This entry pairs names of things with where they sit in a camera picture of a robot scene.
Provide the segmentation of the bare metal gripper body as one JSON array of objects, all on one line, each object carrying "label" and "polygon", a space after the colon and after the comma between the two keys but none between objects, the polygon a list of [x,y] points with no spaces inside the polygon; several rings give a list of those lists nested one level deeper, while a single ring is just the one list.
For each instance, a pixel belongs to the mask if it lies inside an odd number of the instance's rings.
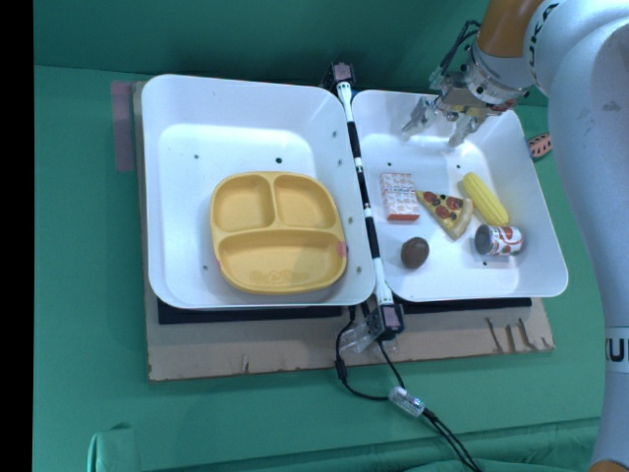
[{"label": "bare metal gripper body", "polygon": [[446,113],[486,118],[500,115],[517,104],[516,89],[488,77],[474,63],[447,72],[437,67],[430,76],[430,87],[438,91],[436,107]]}]

